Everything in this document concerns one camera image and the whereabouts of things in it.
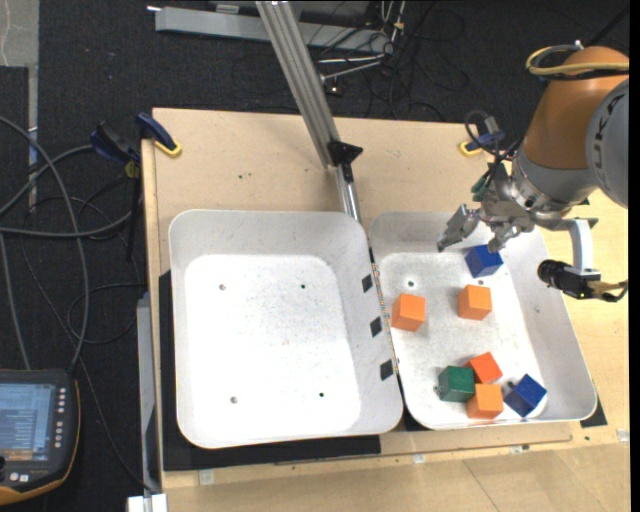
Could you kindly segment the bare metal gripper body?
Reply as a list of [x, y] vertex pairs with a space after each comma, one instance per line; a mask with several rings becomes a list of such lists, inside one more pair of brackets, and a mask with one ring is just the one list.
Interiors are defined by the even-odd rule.
[[561, 229], [568, 213], [568, 188], [560, 181], [532, 181], [528, 177], [495, 175], [475, 184], [478, 217], [495, 239], [510, 239], [534, 227]]

